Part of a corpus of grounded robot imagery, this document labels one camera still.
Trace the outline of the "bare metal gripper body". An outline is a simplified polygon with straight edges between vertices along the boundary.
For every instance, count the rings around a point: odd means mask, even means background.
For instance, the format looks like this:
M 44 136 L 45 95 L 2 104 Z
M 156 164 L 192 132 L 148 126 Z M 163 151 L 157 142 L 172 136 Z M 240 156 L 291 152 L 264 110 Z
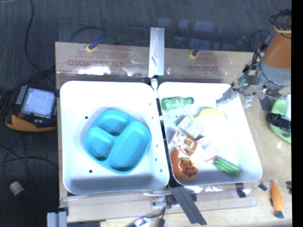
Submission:
M 283 87 L 267 79 L 262 72 L 254 75 L 242 74 L 233 82 L 233 89 L 246 98 L 270 97 L 273 99 L 285 99 L 285 94 L 281 94 Z

